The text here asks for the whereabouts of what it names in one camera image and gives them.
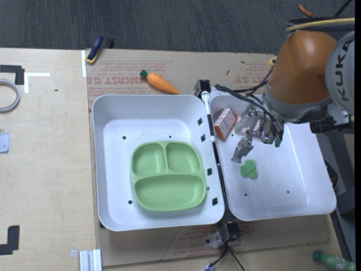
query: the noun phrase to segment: white plastic tray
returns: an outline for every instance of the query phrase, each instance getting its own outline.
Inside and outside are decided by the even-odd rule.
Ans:
[[[191,95],[104,95],[94,102],[93,121],[98,212],[107,229],[208,225],[222,218],[224,201],[201,100]],[[142,143],[163,140],[187,142],[199,152],[208,188],[200,205],[155,212],[137,204],[131,187],[131,154]]]
[[[225,107],[241,115],[248,105],[216,90],[210,94],[213,120]],[[228,203],[237,218],[254,221],[334,211],[336,196],[309,124],[285,124],[278,148],[253,138],[254,149],[238,164],[231,158],[242,137],[233,130],[225,141],[217,140]],[[239,168],[248,159],[256,161],[258,177],[255,180],[240,175]]]

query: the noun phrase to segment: white ring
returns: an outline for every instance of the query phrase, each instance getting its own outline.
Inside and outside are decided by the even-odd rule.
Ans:
[[[7,107],[0,107],[0,113],[12,111],[19,104],[19,101],[20,101],[19,89],[17,88],[17,86],[15,84],[13,84],[9,81],[6,81],[6,80],[0,80],[0,85],[8,86],[8,87],[12,88],[16,93],[15,101]]]

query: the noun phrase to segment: white tape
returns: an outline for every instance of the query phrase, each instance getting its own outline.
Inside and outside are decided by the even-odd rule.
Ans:
[[[86,51],[82,50],[81,51],[81,66],[82,66],[82,70],[83,70],[83,77],[86,77],[86,61],[85,61],[85,55],[86,55]]]
[[[24,73],[24,93],[29,93],[29,77],[50,76],[50,72],[25,72]]]

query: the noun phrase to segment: green plate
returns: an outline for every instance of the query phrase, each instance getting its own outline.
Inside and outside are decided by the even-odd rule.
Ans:
[[[134,150],[130,169],[135,198],[147,210],[188,209],[205,198],[202,161],[189,143],[144,143]]]

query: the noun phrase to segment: green bottle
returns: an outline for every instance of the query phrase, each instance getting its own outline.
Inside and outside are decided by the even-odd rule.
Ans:
[[[320,251],[314,252],[314,260],[321,261],[328,270],[332,271],[356,271],[356,263],[347,261],[336,255],[326,255]]]

